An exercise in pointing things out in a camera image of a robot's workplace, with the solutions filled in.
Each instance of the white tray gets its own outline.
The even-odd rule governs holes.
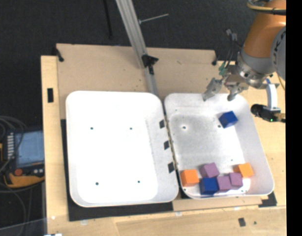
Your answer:
[[[71,93],[66,128],[74,202],[107,207],[172,201],[179,185],[164,120],[162,103],[151,93]]]
[[[165,110],[179,173],[214,162],[220,174],[233,172],[237,164],[249,162],[254,176],[243,180],[243,187],[214,197],[268,195],[273,191],[272,174],[263,151],[247,101],[240,95],[233,101],[217,94],[203,101],[202,94],[173,93],[165,98]],[[223,128],[219,117],[233,111],[238,122]],[[183,188],[193,199],[201,195],[199,185]]]

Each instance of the screen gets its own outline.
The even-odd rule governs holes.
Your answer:
[[[19,144],[22,133],[15,134],[15,144]],[[18,167],[44,162],[44,136],[42,130],[25,132],[17,152]]]

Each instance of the cube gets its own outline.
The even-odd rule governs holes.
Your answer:
[[[238,121],[238,119],[233,111],[229,111],[221,115],[219,121],[222,124],[223,128],[228,128],[233,126]]]
[[[254,175],[254,171],[250,163],[239,164],[233,169],[233,171],[236,173],[241,173],[242,178],[252,177]]]
[[[199,183],[199,187],[201,195],[213,195],[219,190],[215,177],[202,178]]]
[[[218,183],[218,192],[227,192],[232,188],[230,177],[229,176],[218,176],[216,177]]]
[[[209,163],[201,166],[199,172],[202,177],[216,177],[220,174],[215,163]]]
[[[194,186],[199,183],[199,178],[196,169],[184,170],[181,173],[181,184],[183,187]]]
[[[229,174],[230,182],[231,182],[231,188],[233,190],[240,189],[243,186],[243,178],[241,173],[235,173],[232,172]]]

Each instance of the orange cube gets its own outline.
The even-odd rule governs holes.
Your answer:
[[[197,170],[184,170],[181,173],[181,183],[183,187],[194,186],[199,183]]]
[[[254,175],[254,172],[253,172],[253,169],[252,169],[250,163],[239,164],[233,170],[236,173],[241,173],[243,178],[251,177]]]

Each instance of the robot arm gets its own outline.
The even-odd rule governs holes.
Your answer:
[[[203,93],[203,100],[218,93],[222,85],[230,91],[229,101],[249,86],[266,89],[268,106],[255,104],[252,113],[268,121],[285,121],[273,100],[279,84],[271,84],[268,77],[276,72],[285,81],[286,0],[248,0],[247,6],[258,14],[238,53],[236,64],[229,65],[228,62],[219,67],[222,79],[211,80]],[[236,41],[234,33],[230,30],[227,33],[232,42]]]

